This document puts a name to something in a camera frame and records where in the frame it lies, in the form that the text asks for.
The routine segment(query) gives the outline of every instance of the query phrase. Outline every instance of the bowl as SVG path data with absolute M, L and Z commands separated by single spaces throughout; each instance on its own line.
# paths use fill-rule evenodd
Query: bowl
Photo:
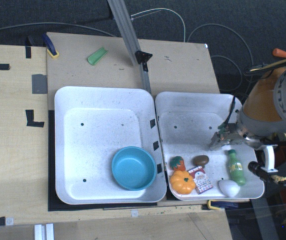
M 153 183 L 157 175 L 157 166 L 146 150 L 137 146 L 127 146 L 115 153 L 112 174 L 123 188 L 139 191 Z

